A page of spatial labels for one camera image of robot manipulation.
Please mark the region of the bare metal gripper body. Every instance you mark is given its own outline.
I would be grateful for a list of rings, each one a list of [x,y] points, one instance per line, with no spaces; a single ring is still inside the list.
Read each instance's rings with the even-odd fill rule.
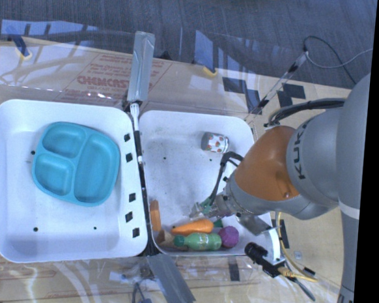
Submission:
[[[213,203],[209,199],[207,204],[204,204],[203,215],[207,218],[223,218],[231,216],[237,212],[236,204],[233,198],[227,195],[218,194]]]

